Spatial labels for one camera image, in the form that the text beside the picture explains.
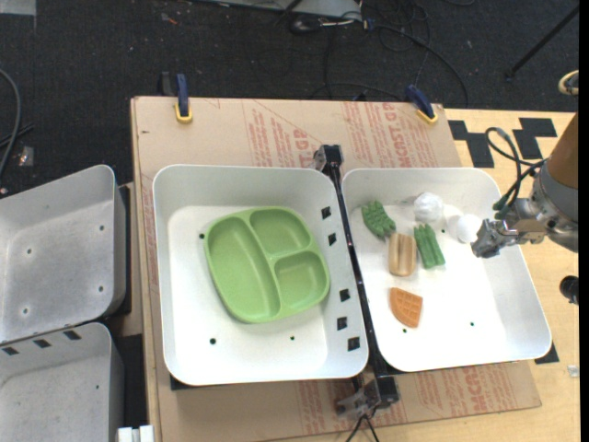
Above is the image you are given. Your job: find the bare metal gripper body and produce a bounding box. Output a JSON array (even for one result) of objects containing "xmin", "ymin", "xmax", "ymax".
[{"xmin": 500, "ymin": 196, "xmax": 580, "ymax": 253}]

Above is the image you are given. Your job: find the white egg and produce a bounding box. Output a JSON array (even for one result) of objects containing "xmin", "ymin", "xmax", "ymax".
[{"xmin": 456, "ymin": 213, "xmax": 484, "ymax": 245}]

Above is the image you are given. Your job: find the green toy asparagus bundle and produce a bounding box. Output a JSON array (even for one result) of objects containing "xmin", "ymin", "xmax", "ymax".
[{"xmin": 412, "ymin": 223, "xmax": 447, "ymax": 270}]

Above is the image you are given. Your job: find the white crumpled ball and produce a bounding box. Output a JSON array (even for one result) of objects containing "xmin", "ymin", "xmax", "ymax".
[{"xmin": 412, "ymin": 192, "xmax": 445, "ymax": 224}]

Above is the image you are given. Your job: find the white plastic tray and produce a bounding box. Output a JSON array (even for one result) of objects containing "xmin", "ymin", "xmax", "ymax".
[
  {"xmin": 151, "ymin": 163, "xmax": 371, "ymax": 387},
  {"xmin": 341, "ymin": 167, "xmax": 553, "ymax": 374}
]

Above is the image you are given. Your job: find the tan toy hot dog bun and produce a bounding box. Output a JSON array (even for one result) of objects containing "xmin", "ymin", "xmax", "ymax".
[{"xmin": 387, "ymin": 232, "xmax": 419, "ymax": 278}]

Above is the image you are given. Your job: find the orange toy waffle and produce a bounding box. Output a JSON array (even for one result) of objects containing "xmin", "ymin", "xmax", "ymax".
[{"xmin": 388, "ymin": 286, "xmax": 424, "ymax": 330}]

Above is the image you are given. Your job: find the green toy lettuce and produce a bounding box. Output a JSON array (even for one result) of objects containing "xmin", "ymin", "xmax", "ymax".
[{"xmin": 360, "ymin": 200, "xmax": 398, "ymax": 240}]

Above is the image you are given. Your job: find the thin black rod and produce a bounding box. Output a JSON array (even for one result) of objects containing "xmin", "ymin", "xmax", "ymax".
[{"xmin": 325, "ymin": 163, "xmax": 392, "ymax": 385}]

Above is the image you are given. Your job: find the green divided plate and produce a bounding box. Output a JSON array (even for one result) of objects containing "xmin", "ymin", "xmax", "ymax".
[{"xmin": 202, "ymin": 205, "xmax": 332, "ymax": 325}]

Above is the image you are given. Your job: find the brown cardboard board red print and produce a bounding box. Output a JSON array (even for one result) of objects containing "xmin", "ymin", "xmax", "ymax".
[{"xmin": 130, "ymin": 95, "xmax": 543, "ymax": 442}]

